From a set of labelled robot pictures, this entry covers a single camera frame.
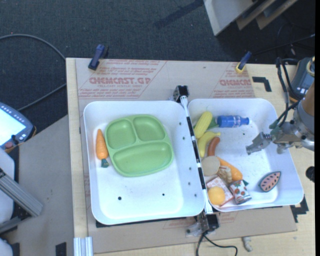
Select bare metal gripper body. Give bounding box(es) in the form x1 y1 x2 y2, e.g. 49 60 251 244
271 117 316 155

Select white plastic tray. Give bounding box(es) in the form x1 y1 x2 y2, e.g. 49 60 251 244
82 100 207 226
187 97 305 213

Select orange carrot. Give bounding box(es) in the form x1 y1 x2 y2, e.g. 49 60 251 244
95 128 110 169
215 156 250 187

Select blue bottle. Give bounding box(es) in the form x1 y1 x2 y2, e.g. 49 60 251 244
216 114 251 129

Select pink watermelon slice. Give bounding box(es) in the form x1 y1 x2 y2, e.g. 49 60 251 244
258 170 282 193

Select beige toy fries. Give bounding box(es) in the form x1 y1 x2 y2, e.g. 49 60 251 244
216 166 234 185

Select red sausage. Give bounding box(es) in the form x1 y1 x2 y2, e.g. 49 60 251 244
206 136 222 158

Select white carton with orange print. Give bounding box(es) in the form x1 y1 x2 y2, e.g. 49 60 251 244
228 179 253 206

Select tan round biscuit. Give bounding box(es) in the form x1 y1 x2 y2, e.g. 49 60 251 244
201 155 221 177

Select yellow banana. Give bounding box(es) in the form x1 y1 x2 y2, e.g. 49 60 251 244
197 130 222 159

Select pink flat packet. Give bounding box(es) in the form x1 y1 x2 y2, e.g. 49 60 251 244
205 175 236 208

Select yellow corn cob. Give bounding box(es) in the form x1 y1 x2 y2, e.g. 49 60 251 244
193 110 219 140

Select yellow orange ball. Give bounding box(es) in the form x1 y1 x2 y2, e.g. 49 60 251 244
207 185 227 207

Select thin black and white rod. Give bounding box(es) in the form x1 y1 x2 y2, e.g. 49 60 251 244
180 95 214 215

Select green divided plate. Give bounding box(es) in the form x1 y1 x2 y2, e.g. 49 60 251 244
104 114 175 178

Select brown cardboard board, red print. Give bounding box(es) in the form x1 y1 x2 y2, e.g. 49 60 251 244
74 58 299 254

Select black cylinder on white bracket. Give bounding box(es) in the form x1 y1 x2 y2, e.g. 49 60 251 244
305 165 316 183

